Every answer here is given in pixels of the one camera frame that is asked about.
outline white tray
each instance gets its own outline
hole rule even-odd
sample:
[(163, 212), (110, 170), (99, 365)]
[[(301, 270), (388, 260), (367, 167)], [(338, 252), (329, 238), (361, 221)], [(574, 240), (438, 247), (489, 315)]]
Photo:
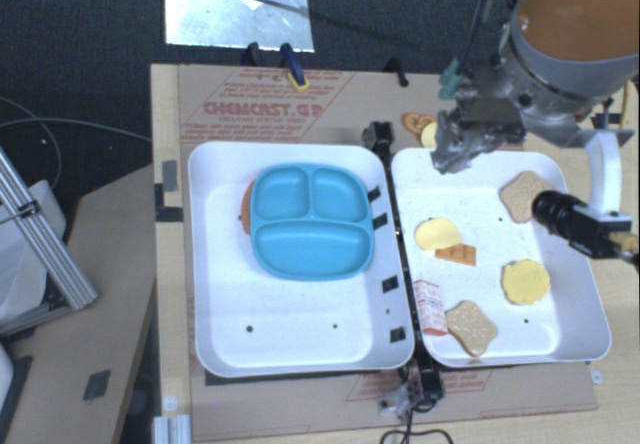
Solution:
[[(242, 197), (267, 167), (324, 163), (379, 188), (369, 266), (354, 277), (297, 281), (263, 270), (239, 221)], [(196, 350), (222, 377), (392, 369), (414, 337), (382, 164), (354, 146), (210, 142), (189, 158)], [(383, 281), (394, 278), (395, 289)]]
[[(478, 156), (463, 172), (441, 175), (430, 152), (404, 149), (392, 164), (411, 275), (440, 286), (445, 310), (473, 300), (499, 331), (480, 358), (469, 356), (451, 335), (424, 334), (433, 358), (461, 368), (604, 356), (611, 334), (588, 259), (537, 222), (513, 222), (498, 195), (524, 170), (566, 192), (558, 166), (541, 154), (498, 151)], [(414, 230), (430, 217), (456, 224), (463, 243), (477, 249), (475, 267), (438, 259), (416, 245)], [(542, 263), (551, 277), (550, 292), (533, 305), (511, 304), (501, 287), (502, 268), (521, 259)]]

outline electrical wire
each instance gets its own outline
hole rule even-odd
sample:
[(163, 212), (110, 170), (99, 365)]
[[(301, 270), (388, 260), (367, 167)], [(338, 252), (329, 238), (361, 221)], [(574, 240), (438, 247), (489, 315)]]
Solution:
[[(11, 104), (16, 108), (19, 108), (20, 110), (24, 111), (28, 115), (34, 115), (29, 110), (22, 107), (18, 103), (11, 101), (10, 99), (6, 99), (0, 96), (0, 100), (2, 100), (5, 103)], [(110, 133), (117, 133), (119, 135), (123, 135), (129, 138), (134, 138), (136, 140), (141, 140), (144, 142), (151, 143), (151, 139), (149, 137), (146, 137), (144, 135), (139, 135), (138, 133), (133, 133), (125, 129), (114, 128), (111, 126), (105, 126), (103, 124), (97, 124), (95, 122), (89, 122), (89, 121), (78, 120), (78, 119), (65, 119), (65, 118), (57, 118), (57, 117), (37, 117), (34, 115), (33, 117), (29, 117), (26, 119), (15, 119), (15, 120), (10, 120), (8, 122), (3, 122), (2, 124), (0, 124), (0, 129), (17, 126), (21, 124), (31, 124), (31, 123), (40, 124), (43, 127), (43, 129), (45, 129), (49, 137), (51, 137), (51, 141), (53, 142), (53, 145), (55, 147), (57, 163), (58, 163), (58, 167), (56, 169), (56, 175), (51, 185), (52, 189), (54, 189), (58, 185), (58, 182), (60, 181), (60, 177), (62, 174), (62, 154), (60, 153), (60, 146), (58, 145), (58, 141), (56, 140), (53, 133), (51, 133), (51, 130), (49, 129), (49, 127), (44, 124), (45, 122), (54, 123), (54, 124), (71, 124), (75, 126), (84, 126), (88, 128), (99, 129), (101, 131), (108, 131)]]
[(436, 435), (436, 434), (442, 435), (445, 439), (447, 439), (447, 442), (449, 444), (454, 444), (453, 439), (451, 438), (451, 435), (449, 435), (444, 430), (435, 429), (435, 430), (425, 430), (425, 431), (422, 431), (422, 432), (414, 432), (414, 431), (412, 431), (413, 412), (414, 411), (412, 409), (407, 414), (407, 428), (406, 428), (406, 430), (389, 430), (388, 432), (383, 433), (382, 437), (380, 437), (379, 444), (385, 444), (385, 441), (391, 435), (402, 435), (402, 440), (400, 441), (399, 444), (409, 444), (409, 440), (411, 439), (411, 437), (424, 437), (426, 435)]
[(471, 46), (478, 34), (478, 30), (480, 29), (480, 25), (482, 24), (482, 15), (486, 9), (488, 0), (477, 0), (476, 7), (473, 11), (473, 17), (471, 18), (471, 26), (469, 27), (469, 31), (467, 33), (467, 37), (460, 51), (460, 55), (458, 56), (459, 63), (458, 69), (456, 70), (456, 74), (467, 74), (467, 63), (469, 60), (469, 53), (471, 52)]
[[(22, 113), (24, 113), (25, 115), (28, 115), (33, 119), (38, 119), (38, 116), (35, 113), (33, 113), (31, 110), (29, 110), (28, 108), (25, 108), (21, 104), (16, 103), (15, 101), (13, 101), (12, 99), (9, 99), (8, 97), (0, 96), (0, 102), (3, 102), (13, 108), (20, 110)], [(60, 144), (58, 144), (58, 140), (56, 140), (56, 137), (51, 131), (51, 129), (49, 129), (49, 126), (47, 126), (43, 122), (40, 122), (40, 127), (51, 139), (51, 143), (53, 144), (53, 148), (56, 154), (56, 165), (57, 165), (56, 173), (53, 178), (53, 182), (51, 183), (51, 189), (55, 190), (56, 186), (58, 186), (58, 183), (60, 182), (60, 177), (62, 176), (62, 152), (60, 152)]]
[(105, 126), (103, 124), (97, 124), (95, 122), (89, 122), (86, 120), (64, 119), (64, 118), (58, 118), (58, 117), (35, 117), (35, 118), (29, 118), (29, 119), (10, 120), (9, 122), (4, 122), (0, 124), (0, 129), (4, 129), (10, 126), (17, 126), (18, 124), (28, 124), (31, 122), (34, 122), (34, 123), (53, 122), (56, 124), (73, 124), (76, 126), (85, 126), (88, 128), (100, 129), (102, 131), (109, 131), (111, 133), (118, 133), (120, 135), (128, 136), (129, 138), (135, 138), (136, 140), (142, 140), (143, 142), (151, 143), (151, 138), (144, 135), (139, 135), (138, 133), (127, 131), (126, 129), (113, 128), (111, 126)]

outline blue plate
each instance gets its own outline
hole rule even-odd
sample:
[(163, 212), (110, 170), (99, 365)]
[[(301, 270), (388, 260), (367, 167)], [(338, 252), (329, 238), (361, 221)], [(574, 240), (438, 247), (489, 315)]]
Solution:
[(373, 256), (371, 206), (362, 182), (328, 165), (264, 170), (251, 193), (251, 243), (258, 262), (290, 279), (350, 277)]

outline toy bread slice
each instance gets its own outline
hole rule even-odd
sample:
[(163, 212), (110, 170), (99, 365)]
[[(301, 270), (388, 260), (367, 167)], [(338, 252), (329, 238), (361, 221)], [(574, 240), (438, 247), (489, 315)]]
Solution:
[(498, 335), (498, 327), (471, 300), (447, 311), (447, 328), (466, 352), (480, 357)]
[(553, 186), (527, 170), (500, 190), (500, 199), (509, 210), (511, 218), (523, 224), (533, 218), (533, 201), (540, 193), (548, 190), (553, 190)]

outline small packet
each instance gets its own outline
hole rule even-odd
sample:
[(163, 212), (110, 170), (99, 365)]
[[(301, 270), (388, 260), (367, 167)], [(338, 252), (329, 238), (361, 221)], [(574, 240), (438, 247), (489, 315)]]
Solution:
[(413, 283), (413, 289), (422, 332), (432, 336), (448, 334), (440, 286), (425, 280), (417, 280)]

